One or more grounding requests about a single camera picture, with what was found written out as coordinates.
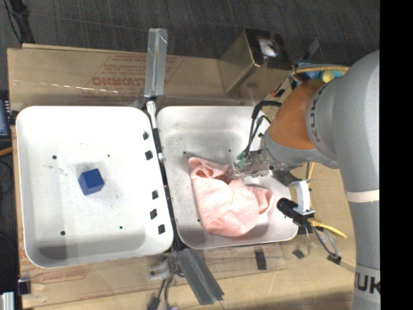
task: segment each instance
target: black metal leg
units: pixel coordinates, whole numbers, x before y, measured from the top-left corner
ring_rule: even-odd
[[[32,29],[28,22],[28,8],[22,0],[9,0],[12,7],[12,16],[19,27],[21,41],[24,43],[35,43]]]

